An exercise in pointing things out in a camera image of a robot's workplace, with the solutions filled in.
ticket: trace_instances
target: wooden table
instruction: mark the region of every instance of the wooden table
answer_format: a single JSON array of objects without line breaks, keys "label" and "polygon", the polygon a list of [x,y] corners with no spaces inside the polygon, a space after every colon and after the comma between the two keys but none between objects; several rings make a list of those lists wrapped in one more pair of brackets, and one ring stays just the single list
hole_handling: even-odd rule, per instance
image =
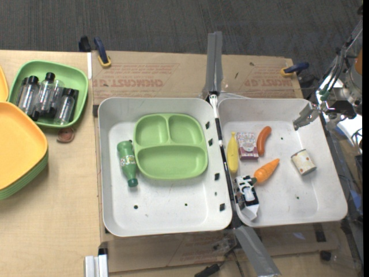
[{"label": "wooden table", "polygon": [[[64,63],[90,74],[88,57],[86,53],[0,50],[0,65],[10,87],[17,71],[27,61]],[[84,257],[97,255],[104,233],[99,212],[98,149],[92,105],[90,81],[85,110],[74,127],[74,140],[59,143],[57,130],[43,129],[49,146],[48,166],[26,187],[0,201],[1,276],[83,276]],[[340,245],[347,247],[344,237]],[[141,259],[138,252],[134,257],[143,266],[149,261]],[[317,252],[275,256],[273,260],[283,276],[355,276],[352,272],[332,271],[320,263]],[[241,260],[240,265],[246,276],[256,276],[247,260]],[[197,264],[111,276],[193,276],[204,268],[204,264]],[[240,273],[234,261],[227,261],[218,276],[240,276]]]}]

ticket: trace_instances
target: white plastic tray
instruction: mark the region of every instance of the white plastic tray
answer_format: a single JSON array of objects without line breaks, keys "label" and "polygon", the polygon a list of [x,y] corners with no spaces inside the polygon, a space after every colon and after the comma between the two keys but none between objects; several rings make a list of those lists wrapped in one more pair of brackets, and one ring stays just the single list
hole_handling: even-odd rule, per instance
[{"label": "white plastic tray", "polygon": [[[116,145],[133,139],[135,123],[153,113],[181,113],[202,126],[208,167],[200,176],[156,180],[137,175],[138,188],[129,188],[119,166]],[[110,98],[99,106],[103,219],[119,237],[213,231],[232,218],[227,181],[211,106],[201,99]]]},{"label": "white plastic tray", "polygon": [[[248,226],[329,222],[347,214],[347,202],[320,119],[297,131],[293,128],[292,121],[307,103],[303,99],[224,99],[219,103],[225,146],[232,131],[254,132],[257,136],[265,126],[272,128],[264,156],[239,161],[238,175],[252,176],[262,165],[280,159],[273,175],[255,186],[259,198],[257,218],[250,221],[237,206],[240,219]],[[291,161],[301,149],[308,151],[317,166],[303,177]]]}]

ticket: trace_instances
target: small carton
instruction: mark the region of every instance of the small carton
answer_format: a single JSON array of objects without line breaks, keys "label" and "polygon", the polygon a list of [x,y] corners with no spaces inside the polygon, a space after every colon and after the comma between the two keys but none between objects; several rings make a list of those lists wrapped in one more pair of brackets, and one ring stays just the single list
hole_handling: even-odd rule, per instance
[{"label": "small carton", "polygon": [[257,160],[259,158],[253,132],[237,132],[236,141],[240,160]]}]

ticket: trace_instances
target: gray floor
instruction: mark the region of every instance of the gray floor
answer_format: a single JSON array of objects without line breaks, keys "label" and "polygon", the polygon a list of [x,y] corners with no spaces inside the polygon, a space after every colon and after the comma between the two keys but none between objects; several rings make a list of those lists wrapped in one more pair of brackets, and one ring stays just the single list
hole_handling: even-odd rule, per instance
[{"label": "gray floor", "polygon": [[363,0],[0,0],[0,49],[78,51],[87,35],[107,50],[223,54],[309,62],[318,77],[360,20]]}]

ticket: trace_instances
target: toy hot dog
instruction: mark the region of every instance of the toy hot dog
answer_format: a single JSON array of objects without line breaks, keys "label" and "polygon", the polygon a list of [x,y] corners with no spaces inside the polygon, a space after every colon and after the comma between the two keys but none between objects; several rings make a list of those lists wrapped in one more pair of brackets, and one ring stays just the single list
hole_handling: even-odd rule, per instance
[{"label": "toy hot dog", "polygon": [[272,132],[272,128],[270,126],[264,127],[258,136],[258,140],[256,142],[256,146],[258,148],[259,156],[263,156],[265,152],[265,140]]}]

